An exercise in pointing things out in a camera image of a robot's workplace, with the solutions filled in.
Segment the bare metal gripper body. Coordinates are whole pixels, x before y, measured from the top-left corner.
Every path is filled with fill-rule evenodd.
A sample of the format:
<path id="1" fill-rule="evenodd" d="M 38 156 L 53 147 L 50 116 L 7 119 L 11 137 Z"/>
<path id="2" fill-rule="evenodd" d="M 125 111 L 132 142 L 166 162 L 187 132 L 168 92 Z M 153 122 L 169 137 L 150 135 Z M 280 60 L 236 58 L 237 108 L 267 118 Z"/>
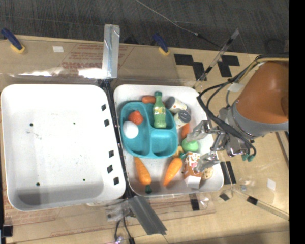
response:
<path id="1" fill-rule="evenodd" d="M 217 130 L 211 150 L 225 150 L 230 157 L 248 154 L 248 136 L 238 124 L 237 114 L 236 106 L 221 108 L 218 116 L 208 114 Z"/>

